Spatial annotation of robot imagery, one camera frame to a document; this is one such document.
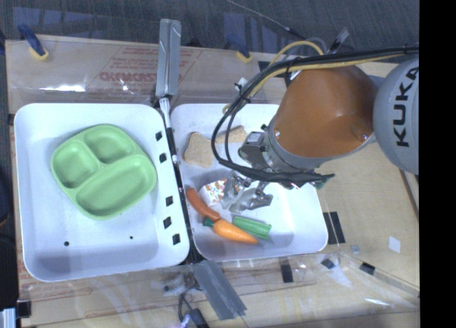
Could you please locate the orange-red sausage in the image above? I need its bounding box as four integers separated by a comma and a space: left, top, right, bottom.
185, 187, 222, 222

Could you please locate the white plastic tray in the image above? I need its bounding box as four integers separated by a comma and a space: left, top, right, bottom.
170, 103, 329, 262
13, 102, 191, 283

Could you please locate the green celery stick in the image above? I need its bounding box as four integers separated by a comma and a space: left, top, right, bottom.
232, 215, 272, 241

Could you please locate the green divided plate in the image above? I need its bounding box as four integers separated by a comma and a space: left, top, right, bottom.
50, 123, 158, 221

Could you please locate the orange carrot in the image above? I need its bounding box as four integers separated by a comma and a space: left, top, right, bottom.
202, 217, 259, 246

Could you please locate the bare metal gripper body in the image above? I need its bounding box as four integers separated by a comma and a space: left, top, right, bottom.
237, 131, 286, 182

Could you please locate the brown cardboard board, red print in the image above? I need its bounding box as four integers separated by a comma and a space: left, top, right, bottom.
5, 35, 420, 328

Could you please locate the tan bone-shaped biscuit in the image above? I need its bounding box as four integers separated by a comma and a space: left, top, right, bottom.
182, 131, 214, 169
214, 125, 248, 144

